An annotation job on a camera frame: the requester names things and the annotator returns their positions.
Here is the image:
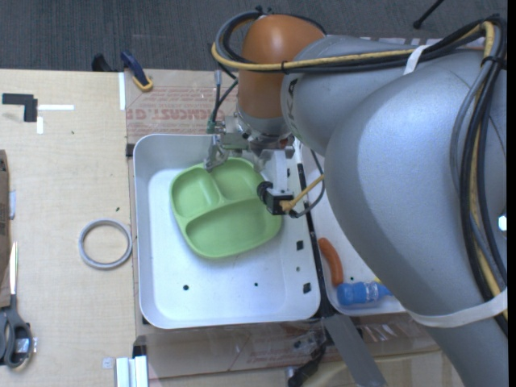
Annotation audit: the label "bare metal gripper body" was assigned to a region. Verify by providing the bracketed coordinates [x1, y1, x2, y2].
[212, 114, 259, 152]

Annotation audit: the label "green divided plate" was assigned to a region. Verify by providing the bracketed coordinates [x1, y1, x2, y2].
[169, 157, 283, 260]

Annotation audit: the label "brown cardboard board red print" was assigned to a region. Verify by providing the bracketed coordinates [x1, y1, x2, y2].
[124, 69, 444, 379]

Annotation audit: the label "thin black rod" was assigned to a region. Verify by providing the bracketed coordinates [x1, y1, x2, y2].
[297, 163, 328, 318]

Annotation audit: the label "white plastic tray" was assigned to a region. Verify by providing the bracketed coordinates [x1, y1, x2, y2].
[132, 133, 322, 331]
[300, 143, 408, 318]

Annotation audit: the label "orange sausage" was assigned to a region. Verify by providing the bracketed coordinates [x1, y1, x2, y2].
[318, 237, 345, 287]

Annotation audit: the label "white tape roll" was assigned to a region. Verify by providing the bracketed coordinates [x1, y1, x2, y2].
[77, 218, 133, 270]

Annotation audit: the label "clear bottle with blue cap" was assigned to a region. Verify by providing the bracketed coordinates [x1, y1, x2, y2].
[336, 281, 394, 308]

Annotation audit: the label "black stand leg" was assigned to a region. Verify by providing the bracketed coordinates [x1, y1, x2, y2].
[412, 0, 471, 30]

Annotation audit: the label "black cylinder on white bracket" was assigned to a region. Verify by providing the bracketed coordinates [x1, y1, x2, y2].
[256, 147, 298, 216]

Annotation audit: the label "grey handled scissors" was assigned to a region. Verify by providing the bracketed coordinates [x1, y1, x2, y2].
[0, 241, 35, 370]

